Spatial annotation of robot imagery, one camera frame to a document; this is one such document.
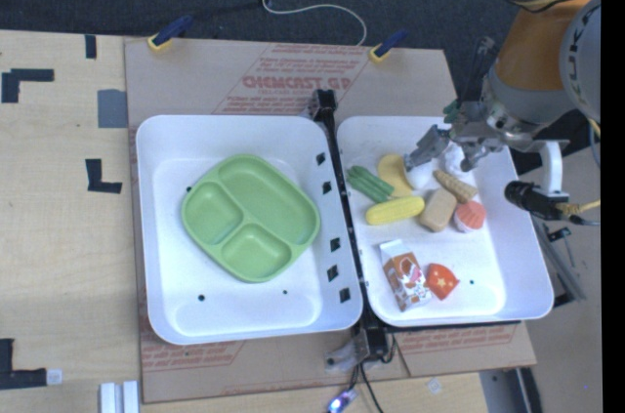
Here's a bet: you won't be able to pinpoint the yellow toy corn cob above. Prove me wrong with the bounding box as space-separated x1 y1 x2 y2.
364 195 427 227

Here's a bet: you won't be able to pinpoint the orange and white toy sushi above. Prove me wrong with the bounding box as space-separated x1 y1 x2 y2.
452 199 488 234

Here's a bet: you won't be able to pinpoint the black cylinder on white bracket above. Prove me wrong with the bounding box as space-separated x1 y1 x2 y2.
503 139 571 223

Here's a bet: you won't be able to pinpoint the tan toy bread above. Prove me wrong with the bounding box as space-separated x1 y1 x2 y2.
417 187 459 233

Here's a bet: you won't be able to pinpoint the brown cardboard board, red print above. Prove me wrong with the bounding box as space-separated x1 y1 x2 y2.
123 36 538 405

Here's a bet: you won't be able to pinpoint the black block with thin wires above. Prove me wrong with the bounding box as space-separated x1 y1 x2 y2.
311 88 340 124
357 321 393 362

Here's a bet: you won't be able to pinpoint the orange and white carton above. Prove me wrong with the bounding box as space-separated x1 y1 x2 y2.
378 238 434 313

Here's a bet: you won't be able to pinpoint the white plastic tray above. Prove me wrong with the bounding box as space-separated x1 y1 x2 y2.
336 114 556 329
135 113 365 347

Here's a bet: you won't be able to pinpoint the green toy beans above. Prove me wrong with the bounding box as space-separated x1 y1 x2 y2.
345 164 396 204

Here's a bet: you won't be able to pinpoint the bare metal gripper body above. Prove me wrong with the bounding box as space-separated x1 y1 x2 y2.
448 100 537 153

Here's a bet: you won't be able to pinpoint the yellow toy crisp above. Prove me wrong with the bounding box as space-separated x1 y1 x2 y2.
376 152 416 199

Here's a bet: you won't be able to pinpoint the tan toy cone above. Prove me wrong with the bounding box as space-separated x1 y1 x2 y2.
433 168 479 204

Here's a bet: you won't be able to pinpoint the white round toy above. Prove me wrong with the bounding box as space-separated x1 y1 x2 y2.
405 160 438 191

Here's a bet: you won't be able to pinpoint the white crumpled toy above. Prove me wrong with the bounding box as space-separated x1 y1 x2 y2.
437 141 469 175

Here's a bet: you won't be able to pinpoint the green divided plate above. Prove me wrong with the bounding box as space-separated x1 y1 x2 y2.
180 152 322 284

